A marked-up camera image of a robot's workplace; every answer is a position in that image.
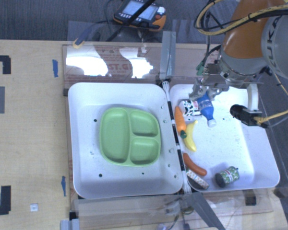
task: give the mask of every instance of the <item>green divided tray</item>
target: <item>green divided tray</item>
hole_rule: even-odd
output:
[[[160,155],[159,123],[149,112],[112,107],[102,115],[99,145],[101,154],[111,163],[126,166],[150,165]]]

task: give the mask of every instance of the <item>floor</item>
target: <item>floor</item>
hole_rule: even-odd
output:
[[[111,16],[120,0],[0,0],[0,39],[67,40],[68,23],[99,22]],[[167,9],[165,30],[177,33],[178,43],[205,43],[206,37],[193,28],[192,22],[208,0],[157,0]],[[213,14],[220,21],[230,19],[236,3],[216,7]],[[211,38],[222,43],[224,36]],[[288,80],[281,79],[288,90]],[[260,88],[263,110],[268,115],[287,109],[283,92],[273,77],[264,75]],[[269,129],[268,135],[281,173],[275,194],[281,198],[288,219],[288,119]]]

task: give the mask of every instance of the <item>blue bottle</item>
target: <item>blue bottle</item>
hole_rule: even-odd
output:
[[[212,128],[216,126],[216,120],[213,118],[214,108],[207,93],[205,93],[201,98],[198,98],[196,101],[201,114],[207,118],[208,127]]]

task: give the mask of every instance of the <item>banana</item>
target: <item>banana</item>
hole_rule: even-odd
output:
[[[194,126],[198,123],[197,120],[195,120],[193,123],[190,123],[187,125],[187,129],[186,129],[186,134],[187,137],[185,139],[183,139],[184,144],[186,145],[186,147],[190,150],[190,151],[196,151],[196,145],[193,141],[193,129]]]

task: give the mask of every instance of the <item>table surface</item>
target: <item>table surface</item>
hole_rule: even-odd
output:
[[[12,59],[11,74],[2,74],[0,62],[0,86],[5,87],[5,111],[0,114],[0,188],[12,188],[11,211],[0,216],[0,229],[60,229],[60,221],[69,218],[66,97],[62,94],[65,44],[0,40],[0,55]],[[58,62],[58,77],[52,60]],[[265,213],[216,214],[227,229],[288,229],[279,199],[272,189],[267,192],[270,210]],[[30,205],[35,203],[38,211],[31,212]],[[205,224],[197,219],[190,226],[198,229]]]

